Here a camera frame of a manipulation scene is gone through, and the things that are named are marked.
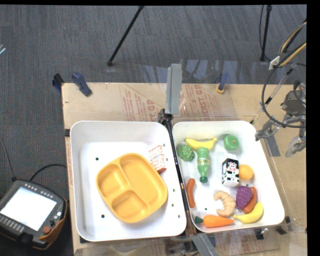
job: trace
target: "yellow divided plate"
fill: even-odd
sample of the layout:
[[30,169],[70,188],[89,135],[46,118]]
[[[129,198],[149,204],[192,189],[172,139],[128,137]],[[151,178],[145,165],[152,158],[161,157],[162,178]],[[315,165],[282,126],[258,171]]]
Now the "yellow divided plate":
[[168,197],[159,173],[137,153],[124,154],[105,165],[96,176],[96,187],[114,215],[126,223],[145,219]]

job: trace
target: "toy fruit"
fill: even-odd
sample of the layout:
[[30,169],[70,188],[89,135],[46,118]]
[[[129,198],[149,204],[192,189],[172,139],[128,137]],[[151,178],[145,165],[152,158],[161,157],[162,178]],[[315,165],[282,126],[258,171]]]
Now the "toy fruit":
[[254,186],[251,186],[250,189],[252,190],[252,196],[251,196],[250,201],[243,208],[243,211],[245,214],[250,213],[257,203],[257,190]]
[[224,143],[225,150],[228,150],[228,151],[236,150],[239,147],[238,138],[231,134],[224,137],[223,143]]
[[176,148],[176,153],[184,161],[191,161],[195,157],[195,153],[192,148],[186,144],[180,144]]
[[221,199],[223,203],[223,210],[217,209],[216,213],[220,217],[229,217],[231,214],[234,213],[234,210],[236,208],[236,201],[235,199],[229,195],[227,192],[224,191],[218,191],[213,196],[214,200]]
[[254,170],[247,164],[241,164],[239,166],[239,178],[247,181],[254,176]]
[[203,223],[207,228],[222,227],[235,223],[235,221],[232,218],[225,218],[210,214],[204,216],[203,219],[196,216],[194,222]]
[[207,141],[198,141],[192,138],[186,138],[185,143],[191,147],[193,150],[198,150],[199,148],[207,148],[208,150],[212,149],[215,145],[215,142],[217,141],[217,138],[214,137],[211,140]]
[[186,197],[188,199],[189,207],[194,208],[196,206],[196,202],[194,199],[194,187],[196,184],[196,180],[194,178],[190,178],[185,186]]
[[250,201],[252,190],[248,186],[238,186],[235,195],[236,208],[242,210]]
[[200,182],[207,183],[207,172],[210,168],[209,149],[206,147],[199,147],[196,153],[198,155],[196,167],[200,173]]
[[249,213],[243,215],[233,215],[234,219],[241,221],[242,223],[248,224],[253,223],[259,220],[264,213],[264,207],[262,203],[259,201],[255,204],[253,210]]

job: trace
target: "toy banana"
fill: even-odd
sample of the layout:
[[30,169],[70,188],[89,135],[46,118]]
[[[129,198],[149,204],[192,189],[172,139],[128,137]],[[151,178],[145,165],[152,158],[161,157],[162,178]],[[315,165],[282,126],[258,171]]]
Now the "toy banana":
[[262,214],[264,213],[264,207],[262,203],[259,201],[255,204],[253,210],[247,214],[243,215],[233,215],[234,219],[238,219],[242,223],[248,224],[248,223],[253,223],[256,222],[257,220],[260,219]]
[[192,138],[185,139],[185,143],[193,150],[198,150],[198,148],[207,148],[208,150],[210,150],[214,147],[216,141],[217,141],[216,137],[214,137],[211,140],[207,140],[203,142],[192,139]]

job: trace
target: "display screen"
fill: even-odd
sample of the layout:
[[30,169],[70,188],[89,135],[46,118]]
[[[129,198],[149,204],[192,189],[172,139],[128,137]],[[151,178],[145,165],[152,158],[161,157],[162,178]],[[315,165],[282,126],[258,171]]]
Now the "display screen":
[[57,202],[20,187],[1,214],[38,231]]

